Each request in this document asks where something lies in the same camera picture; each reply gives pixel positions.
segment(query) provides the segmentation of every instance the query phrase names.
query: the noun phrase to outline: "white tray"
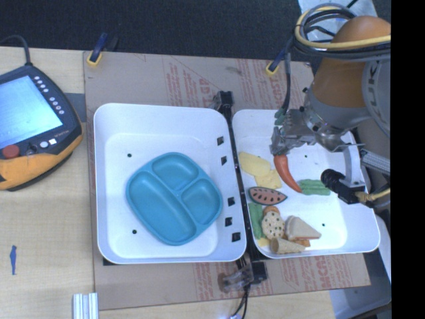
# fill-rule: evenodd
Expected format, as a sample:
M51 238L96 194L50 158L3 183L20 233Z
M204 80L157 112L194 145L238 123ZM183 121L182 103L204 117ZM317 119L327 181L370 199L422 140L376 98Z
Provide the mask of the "white tray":
M238 152L248 152L268 160L272 167L273 155L269 145L274 127L275 110L241 110L232 120ZM343 138L354 143L351 133ZM342 153L331 153L319 144L304 145L292 149L288 154L290 170L295 180L320 179L321 173L330 168L345 174L345 161ZM251 202L248 189L255 187L254 177L242 171L242 180L247 202ZM278 255L269 246L258 250L271 259L363 253L375 250L380 241L380 233L374 211L360 203L348 205L334 192L330 196L303 195L290 189L282 182L279 189L288 198L279 203L282 219L289 215L301 217L321 234L318 240L311 240L311 246L302 253Z
M117 264L198 263L235 261L243 255L244 218L222 114L206 108L105 104L94 115L94 147L98 246L107 260ZM167 152L179 152L195 161L223 199L217 220L180 246L154 237L126 199L131 175Z

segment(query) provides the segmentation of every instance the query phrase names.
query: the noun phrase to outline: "blue divided plate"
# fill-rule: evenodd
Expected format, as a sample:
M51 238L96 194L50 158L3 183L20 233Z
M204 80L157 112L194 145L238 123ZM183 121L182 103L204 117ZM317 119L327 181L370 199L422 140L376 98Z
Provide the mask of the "blue divided plate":
M212 179L178 152L138 169L127 182L126 197L137 218L168 245L192 241L222 209L222 196Z

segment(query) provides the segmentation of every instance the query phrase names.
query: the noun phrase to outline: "emergency stop button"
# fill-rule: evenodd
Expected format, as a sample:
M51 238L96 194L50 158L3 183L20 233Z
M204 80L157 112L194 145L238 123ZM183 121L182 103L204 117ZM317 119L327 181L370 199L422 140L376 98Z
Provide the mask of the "emergency stop button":
M1 153L5 156L6 160L16 158L19 156L19 146L16 144L11 144L10 146L4 147L1 150Z

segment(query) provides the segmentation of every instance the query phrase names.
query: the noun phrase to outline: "cardboard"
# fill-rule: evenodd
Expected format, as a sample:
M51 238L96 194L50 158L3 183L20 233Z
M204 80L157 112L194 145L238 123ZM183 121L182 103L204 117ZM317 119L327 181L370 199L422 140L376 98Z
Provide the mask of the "cardboard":
M97 66L86 64L84 81L90 172L90 204L94 276L99 309L176 304L225 298L220 275L238 270L236 263L175 263L112 265L100 254L96 239L96 186L94 176L93 115L109 102L209 107L218 91L232 91L234 111L278 109L286 94L283 67L273 76L266 60L205 58L158 54L103 53ZM303 103L302 90L313 80L308 63L291 63L290 108ZM268 279L250 296L265 296L370 284L363 254L266 260Z

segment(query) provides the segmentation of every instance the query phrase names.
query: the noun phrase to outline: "wooden table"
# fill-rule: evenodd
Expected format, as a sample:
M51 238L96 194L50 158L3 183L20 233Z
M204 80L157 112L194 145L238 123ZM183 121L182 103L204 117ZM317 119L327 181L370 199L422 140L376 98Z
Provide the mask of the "wooden table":
M69 93L84 93L83 51L30 49L33 64ZM25 63L0 47L0 74ZM15 275L9 258L17 247ZM87 141L56 172L0 191L0 318L72 318L72 296L95 292ZM229 318L240 299L100 311L99 318ZM246 318L334 318L328 291L249 298Z

